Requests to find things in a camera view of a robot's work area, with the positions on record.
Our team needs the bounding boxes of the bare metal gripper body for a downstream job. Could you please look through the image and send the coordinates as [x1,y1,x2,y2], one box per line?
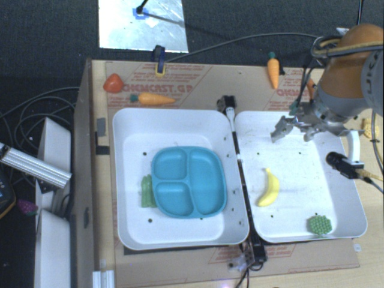
[295,103,351,138]

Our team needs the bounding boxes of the white plastic tray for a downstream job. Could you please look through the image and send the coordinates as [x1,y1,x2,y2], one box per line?
[112,107,251,251]
[233,110,368,244]

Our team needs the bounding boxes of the small orange carrot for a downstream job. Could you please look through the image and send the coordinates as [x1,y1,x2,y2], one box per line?
[305,77,316,99]

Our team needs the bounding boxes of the yellow biscuit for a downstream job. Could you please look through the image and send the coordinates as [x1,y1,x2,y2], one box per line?
[361,117,374,139]

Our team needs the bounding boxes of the thin black and white rod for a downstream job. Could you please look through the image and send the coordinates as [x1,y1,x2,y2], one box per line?
[227,106,259,247]

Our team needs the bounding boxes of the yellow banana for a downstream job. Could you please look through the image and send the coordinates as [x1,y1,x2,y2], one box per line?
[257,167,281,208]

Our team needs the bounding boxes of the green toy grapes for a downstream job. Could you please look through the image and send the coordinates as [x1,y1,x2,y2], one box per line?
[306,214,333,237]

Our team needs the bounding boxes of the brown cardboard board red print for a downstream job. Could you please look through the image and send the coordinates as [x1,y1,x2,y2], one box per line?
[104,61,361,277]

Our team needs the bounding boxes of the blue divided plate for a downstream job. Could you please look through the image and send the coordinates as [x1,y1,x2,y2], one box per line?
[150,146,228,220]

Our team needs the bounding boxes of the green toy asparagus bundle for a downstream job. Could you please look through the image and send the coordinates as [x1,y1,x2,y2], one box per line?
[140,174,158,209]

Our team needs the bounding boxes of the red toy strawberry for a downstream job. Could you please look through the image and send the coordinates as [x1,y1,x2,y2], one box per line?
[103,73,125,94]

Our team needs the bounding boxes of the purple toy grapes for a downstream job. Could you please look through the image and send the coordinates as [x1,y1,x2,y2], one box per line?
[16,199,40,217]

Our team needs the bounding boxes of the black cylinder on white bracket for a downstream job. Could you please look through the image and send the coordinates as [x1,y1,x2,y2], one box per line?
[325,130,365,180]

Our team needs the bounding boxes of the black block with thin wires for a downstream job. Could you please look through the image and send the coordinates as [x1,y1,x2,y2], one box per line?
[217,95,238,114]
[239,241,268,272]

